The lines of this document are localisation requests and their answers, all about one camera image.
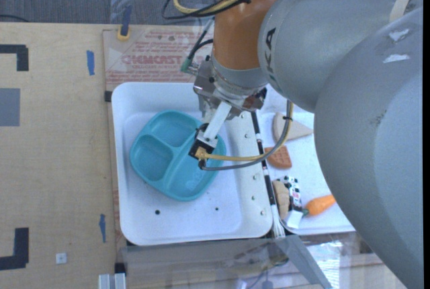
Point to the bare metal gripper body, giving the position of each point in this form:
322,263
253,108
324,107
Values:
205,81

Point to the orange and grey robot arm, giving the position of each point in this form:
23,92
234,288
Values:
336,79

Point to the brown cardboard board red print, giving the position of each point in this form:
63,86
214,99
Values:
151,59

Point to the blue divided plate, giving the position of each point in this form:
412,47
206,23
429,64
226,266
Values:
158,153

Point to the tan pizza slice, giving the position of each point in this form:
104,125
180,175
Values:
297,131

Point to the orange biscuit wedge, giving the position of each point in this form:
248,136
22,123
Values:
279,158

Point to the thin black and white rod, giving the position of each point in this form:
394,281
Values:
267,176

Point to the white plastic tray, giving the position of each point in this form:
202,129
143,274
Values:
304,153
188,217

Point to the tan bread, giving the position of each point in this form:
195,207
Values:
281,198

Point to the black and white carton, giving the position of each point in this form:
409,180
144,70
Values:
294,192

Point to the orange carrot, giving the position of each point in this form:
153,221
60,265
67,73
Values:
319,205

